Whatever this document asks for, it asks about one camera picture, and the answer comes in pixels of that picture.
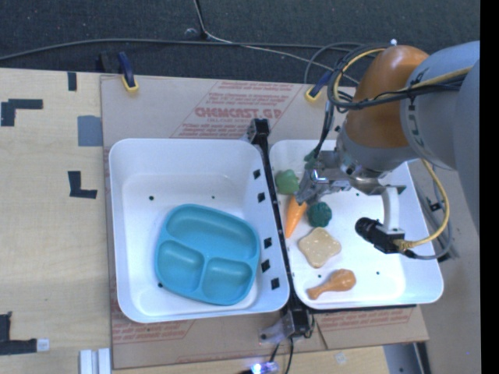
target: black tape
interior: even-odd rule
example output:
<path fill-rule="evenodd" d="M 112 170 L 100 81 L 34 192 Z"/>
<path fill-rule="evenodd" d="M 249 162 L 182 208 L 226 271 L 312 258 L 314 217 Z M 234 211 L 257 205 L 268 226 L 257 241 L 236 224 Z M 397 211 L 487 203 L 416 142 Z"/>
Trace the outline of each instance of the black tape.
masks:
<path fill-rule="evenodd" d="M 76 89 L 77 89 L 76 72 L 68 72 L 68 90 L 76 91 Z"/>
<path fill-rule="evenodd" d="M 14 126 L 14 122 L 16 121 L 16 109 L 42 109 L 43 107 L 43 100 L 9 98 L 7 102 L 2 102 L 0 126 Z"/>
<path fill-rule="evenodd" d="M 12 312 L 8 312 L 6 315 L 0 315 L 0 342 L 9 340 L 11 315 Z"/>
<path fill-rule="evenodd" d="M 78 146 L 102 146 L 101 119 L 93 115 L 78 117 Z"/>
<path fill-rule="evenodd" d="M 0 315 L 0 355 L 21 355 L 23 353 L 34 353 L 37 351 L 37 339 L 11 340 L 10 317 L 12 312 Z"/>
<path fill-rule="evenodd" d="M 2 102 L 0 111 L 0 126 L 14 126 L 16 119 L 16 110 L 9 103 Z"/>
<path fill-rule="evenodd" d="M 97 190 L 82 190 L 81 189 L 81 172 L 80 171 L 68 171 L 69 177 L 69 187 L 71 192 L 69 196 L 75 196 L 78 198 L 97 198 Z"/>
<path fill-rule="evenodd" d="M 14 109 L 42 109 L 43 100 L 29 100 L 24 98 L 9 98 L 9 105 Z"/>

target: gray carpet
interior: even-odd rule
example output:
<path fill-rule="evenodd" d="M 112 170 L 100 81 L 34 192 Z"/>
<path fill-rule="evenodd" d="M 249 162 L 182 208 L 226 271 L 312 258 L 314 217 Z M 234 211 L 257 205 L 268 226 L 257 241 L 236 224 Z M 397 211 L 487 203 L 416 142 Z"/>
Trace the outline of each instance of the gray carpet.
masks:
<path fill-rule="evenodd" d="M 203 31 L 227 41 L 323 46 L 337 42 L 411 44 L 431 53 L 480 38 L 480 0 L 0 0 L 0 65 L 117 72 L 124 51 L 138 74 L 301 83 L 306 62 L 234 46 L 183 45 Z M 53 44 L 91 43 L 2 59 Z M 277 48 L 309 59 L 316 48 Z M 343 53 L 319 57 L 333 65 Z M 312 68 L 310 82 L 324 72 Z"/>

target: beige table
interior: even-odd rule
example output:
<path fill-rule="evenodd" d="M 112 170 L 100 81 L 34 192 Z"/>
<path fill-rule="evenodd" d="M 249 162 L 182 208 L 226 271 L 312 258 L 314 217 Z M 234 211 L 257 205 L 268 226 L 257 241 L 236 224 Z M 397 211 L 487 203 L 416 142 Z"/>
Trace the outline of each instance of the beige table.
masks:
<path fill-rule="evenodd" d="M 103 150 L 81 147 L 77 118 L 101 116 L 100 75 L 1 69 L 0 101 L 42 99 L 0 127 L 0 314 L 12 312 L 13 340 L 48 338 L 50 350 L 0 356 L 0 372 L 76 373 L 83 349 L 111 347 Z M 68 171 L 97 198 L 69 197 Z M 278 356 L 286 365 L 287 355 Z M 238 359 L 124 370 L 233 374 Z M 388 373 L 383 347 L 293 355 L 291 373 Z"/>

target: yellow cable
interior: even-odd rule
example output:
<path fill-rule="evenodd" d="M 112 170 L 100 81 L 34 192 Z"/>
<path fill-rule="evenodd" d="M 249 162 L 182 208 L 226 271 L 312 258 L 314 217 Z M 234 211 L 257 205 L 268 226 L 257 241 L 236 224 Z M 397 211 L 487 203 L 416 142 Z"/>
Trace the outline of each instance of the yellow cable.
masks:
<path fill-rule="evenodd" d="M 425 244 L 426 242 L 434 240 L 447 227 L 447 224 L 449 222 L 449 217 L 451 215 L 450 214 L 451 210 L 449 207 L 449 200 L 448 200 L 447 194 L 444 190 L 442 183 L 440 182 L 437 175 L 435 174 L 435 172 L 431 168 L 430 164 L 427 161 L 425 161 L 424 159 L 422 159 L 421 161 L 423 162 L 423 165 L 425 166 L 425 168 L 428 170 L 428 173 L 430 173 L 431 178 L 434 180 L 435 184 L 437 185 L 438 191 L 441 193 L 442 199 L 444 200 L 444 207 L 445 207 L 444 219 L 442 220 L 440 227 L 432 235 L 430 235 L 426 238 L 423 238 L 419 241 L 406 241 L 403 239 L 394 240 L 394 243 L 398 246 L 398 249 L 400 251 L 402 251 L 404 249 L 408 249 L 408 248 L 413 248 L 415 246 L 422 245 L 422 244 Z"/>
<path fill-rule="evenodd" d="M 373 53 L 376 53 L 376 52 L 379 52 L 379 51 L 383 51 L 383 50 L 386 50 L 386 48 L 374 48 L 373 50 L 364 51 L 363 53 L 361 53 L 359 55 L 356 55 L 354 58 L 352 58 L 350 61 L 348 61 L 346 63 L 346 65 L 342 68 L 342 74 L 336 78 L 336 80 L 334 81 L 334 85 L 333 85 L 333 94 L 334 94 L 334 98 L 337 101 L 340 100 L 340 97 L 339 97 L 339 94 L 338 94 L 338 88 L 339 88 L 340 79 L 343 77 L 343 75 L 345 74 L 346 70 L 350 66 L 352 66 L 353 63 L 359 61 L 361 58 L 365 57 L 366 55 L 373 54 Z"/>
<path fill-rule="evenodd" d="M 352 58 L 349 62 L 347 62 L 347 64 L 342 68 L 342 74 L 336 78 L 336 80 L 334 81 L 334 85 L 332 87 L 333 96 L 334 96 L 334 98 L 335 98 L 336 101 L 340 101 L 340 97 L 339 97 L 339 94 L 338 94 L 338 88 L 339 88 L 340 80 L 343 77 L 343 75 L 345 74 L 346 70 L 354 62 L 360 60 L 361 58 L 365 57 L 366 55 L 370 55 L 370 54 L 373 54 L 375 52 L 379 52 L 379 51 L 383 51 L 383 50 L 386 50 L 386 48 L 374 48 L 373 50 L 365 51 L 362 54 L 357 55 L 356 57 Z M 452 79 L 452 78 L 454 78 L 456 76 L 465 75 L 466 73 L 468 73 L 471 70 L 471 68 L 472 68 L 472 66 L 468 66 L 468 67 L 465 67 L 465 68 L 462 68 L 462 69 L 457 69 L 455 71 L 448 72 L 448 73 L 445 73 L 443 75 L 435 76 L 434 78 L 424 80 L 424 81 L 422 81 L 420 83 L 416 83 L 416 84 L 412 85 L 410 88 L 409 87 L 405 87 L 405 88 L 400 89 L 400 90 L 396 90 L 396 91 L 392 91 L 392 92 L 387 92 L 383 96 L 377 98 L 376 100 L 377 101 L 383 101 L 384 99 L 389 98 L 392 94 L 400 94 L 400 93 L 403 93 L 403 92 L 406 92 L 406 91 L 418 89 L 420 87 L 431 86 L 431 85 L 434 85 L 434 84 L 441 83 L 441 82 L 443 82 L 445 80 Z M 366 101 L 374 101 L 374 99 L 370 98 L 370 99 L 367 99 Z"/>

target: blue divided plate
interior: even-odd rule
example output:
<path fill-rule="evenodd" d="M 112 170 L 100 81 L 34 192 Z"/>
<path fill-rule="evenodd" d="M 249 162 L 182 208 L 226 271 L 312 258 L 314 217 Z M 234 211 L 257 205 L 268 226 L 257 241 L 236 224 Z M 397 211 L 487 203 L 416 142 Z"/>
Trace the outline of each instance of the blue divided plate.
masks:
<path fill-rule="evenodd" d="M 161 285 L 178 295 L 234 305 L 250 292 L 260 258 L 251 224 L 221 210 L 184 204 L 161 227 L 154 269 Z"/>

